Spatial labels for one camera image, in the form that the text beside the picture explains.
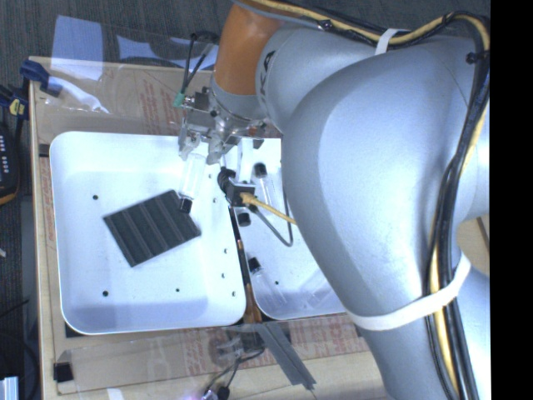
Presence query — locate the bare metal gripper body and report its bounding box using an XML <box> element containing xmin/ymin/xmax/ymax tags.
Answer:
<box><xmin>179</xmin><ymin>86</ymin><xmax>267</xmax><ymax>153</ymax></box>

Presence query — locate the black ribbed rectangular pad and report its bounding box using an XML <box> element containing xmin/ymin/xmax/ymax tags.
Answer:
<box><xmin>102</xmin><ymin>188</ymin><xmax>203</xmax><ymax>268</ymax></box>

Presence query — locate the white plastic tray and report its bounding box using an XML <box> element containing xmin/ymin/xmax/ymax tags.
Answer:
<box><xmin>227</xmin><ymin>137</ymin><xmax>349</xmax><ymax>322</ymax></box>
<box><xmin>48</xmin><ymin>130</ymin><xmax>247</xmax><ymax>336</ymax></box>

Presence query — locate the brown cardboard board, red print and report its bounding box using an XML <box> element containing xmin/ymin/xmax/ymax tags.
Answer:
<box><xmin>36</xmin><ymin>67</ymin><xmax>378</xmax><ymax>395</ymax></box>

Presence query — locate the black cylinder on white bracket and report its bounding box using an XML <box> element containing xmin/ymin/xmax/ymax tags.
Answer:
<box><xmin>216</xmin><ymin>137</ymin><xmax>258</xmax><ymax>208</ymax></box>

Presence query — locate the black block with thin wires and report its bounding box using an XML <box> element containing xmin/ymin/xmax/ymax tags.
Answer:
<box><xmin>237</xmin><ymin>326</ymin><xmax>267</xmax><ymax>353</ymax></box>

